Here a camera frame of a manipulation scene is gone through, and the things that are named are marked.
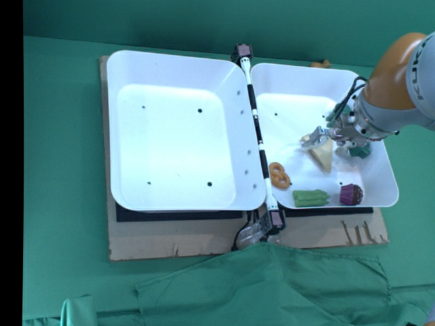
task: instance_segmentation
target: wire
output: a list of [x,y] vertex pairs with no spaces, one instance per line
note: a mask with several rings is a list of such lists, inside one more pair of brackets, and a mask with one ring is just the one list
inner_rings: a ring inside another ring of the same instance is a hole
[[346,97],[342,100],[342,102],[336,107],[336,109],[334,110],[334,112],[336,113],[335,115],[335,120],[337,120],[341,113],[343,112],[343,110],[345,109],[347,102],[349,101],[350,97],[352,96],[353,93],[355,93],[357,90],[363,88],[366,84],[360,84],[358,87],[356,86],[356,83],[358,82],[358,80],[362,80],[364,82],[367,82],[367,79],[365,77],[362,76],[357,76],[351,86],[351,89],[348,91]]
[[252,222],[255,223],[259,219],[260,219],[260,215],[258,214],[258,209],[256,209],[256,210],[254,210],[254,216],[253,216]]
[[247,221],[243,225],[243,227],[240,230],[237,231],[236,236],[234,237],[234,241],[232,242],[231,251],[237,251],[237,250],[239,250],[239,248],[237,247],[237,238],[239,237],[240,232],[242,232],[242,230],[244,230],[249,225],[249,222],[251,222],[252,213],[253,213],[252,211],[247,211],[246,212]]

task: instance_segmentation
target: green cloth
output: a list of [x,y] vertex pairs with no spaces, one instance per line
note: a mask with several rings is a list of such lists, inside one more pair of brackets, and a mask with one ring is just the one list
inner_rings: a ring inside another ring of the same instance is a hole
[[255,244],[136,286],[146,326],[422,325],[378,259]]

